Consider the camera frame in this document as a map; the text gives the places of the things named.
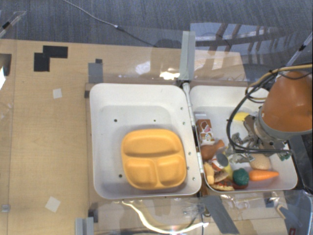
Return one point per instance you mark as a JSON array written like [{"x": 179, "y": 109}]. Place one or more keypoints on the yellow bottle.
[{"x": 229, "y": 171}]

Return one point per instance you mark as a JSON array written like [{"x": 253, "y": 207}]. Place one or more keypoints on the green broccoli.
[{"x": 240, "y": 176}]

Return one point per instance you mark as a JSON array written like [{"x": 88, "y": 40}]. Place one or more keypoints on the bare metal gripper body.
[{"x": 265, "y": 142}]

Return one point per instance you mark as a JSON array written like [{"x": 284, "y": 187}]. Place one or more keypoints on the yellow banana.
[{"x": 239, "y": 116}]

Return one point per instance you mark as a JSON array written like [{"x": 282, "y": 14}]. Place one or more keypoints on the red and white can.
[{"x": 218, "y": 163}]

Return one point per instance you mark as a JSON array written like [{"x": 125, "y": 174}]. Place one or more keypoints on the white plastic tray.
[
  {"x": 107, "y": 106},
  {"x": 215, "y": 101}
]

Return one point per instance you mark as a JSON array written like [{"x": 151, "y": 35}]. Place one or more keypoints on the yellow french fries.
[{"x": 209, "y": 172}]

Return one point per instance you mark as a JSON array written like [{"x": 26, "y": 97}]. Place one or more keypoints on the orange carrot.
[{"x": 261, "y": 175}]

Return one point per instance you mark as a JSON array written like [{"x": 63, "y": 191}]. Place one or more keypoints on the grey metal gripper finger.
[
  {"x": 234, "y": 152},
  {"x": 238, "y": 138}
]

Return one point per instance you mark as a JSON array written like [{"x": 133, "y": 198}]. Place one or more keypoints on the brown burger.
[{"x": 220, "y": 176}]

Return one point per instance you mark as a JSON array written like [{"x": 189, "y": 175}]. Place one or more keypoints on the pizza slice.
[{"x": 222, "y": 186}]

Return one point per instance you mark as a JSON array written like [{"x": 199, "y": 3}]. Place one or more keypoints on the orange divided plate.
[{"x": 151, "y": 141}]

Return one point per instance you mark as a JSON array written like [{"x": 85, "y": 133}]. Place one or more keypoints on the beige bread roll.
[{"x": 260, "y": 162}]

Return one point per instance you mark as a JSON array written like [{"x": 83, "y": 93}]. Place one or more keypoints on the brown and white carton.
[{"x": 205, "y": 130}]

